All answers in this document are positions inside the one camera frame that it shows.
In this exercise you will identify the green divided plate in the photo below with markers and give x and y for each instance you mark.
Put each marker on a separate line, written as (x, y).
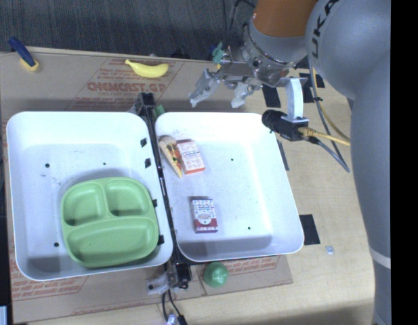
(108, 222)

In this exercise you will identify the thin black rod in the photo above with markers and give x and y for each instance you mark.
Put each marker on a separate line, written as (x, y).
(160, 181)

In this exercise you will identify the white plastic tray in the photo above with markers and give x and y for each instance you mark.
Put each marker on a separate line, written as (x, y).
(42, 147)
(235, 188)

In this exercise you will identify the black cylinder on white bracket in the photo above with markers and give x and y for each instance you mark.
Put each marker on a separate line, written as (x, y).
(290, 120)

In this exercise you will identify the yellow banana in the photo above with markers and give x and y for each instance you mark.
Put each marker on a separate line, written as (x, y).
(148, 69)

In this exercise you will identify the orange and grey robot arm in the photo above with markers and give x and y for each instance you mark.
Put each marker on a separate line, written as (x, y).
(357, 63)

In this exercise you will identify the red and white carton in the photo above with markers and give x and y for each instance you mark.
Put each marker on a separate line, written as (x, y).
(204, 215)

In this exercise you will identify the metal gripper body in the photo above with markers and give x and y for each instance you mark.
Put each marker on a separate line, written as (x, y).
(251, 68)

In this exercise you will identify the orange and white carton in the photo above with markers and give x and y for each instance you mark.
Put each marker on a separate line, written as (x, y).
(191, 157)

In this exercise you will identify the pizza slice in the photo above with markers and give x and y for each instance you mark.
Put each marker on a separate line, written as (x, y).
(171, 154)

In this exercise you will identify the green round toy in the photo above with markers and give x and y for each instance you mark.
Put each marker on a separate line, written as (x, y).
(216, 274)

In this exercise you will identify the brown cardboard board red print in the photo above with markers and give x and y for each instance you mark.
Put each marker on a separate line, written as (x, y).
(93, 83)

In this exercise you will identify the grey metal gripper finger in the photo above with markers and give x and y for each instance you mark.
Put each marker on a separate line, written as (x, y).
(203, 88)
(241, 95)

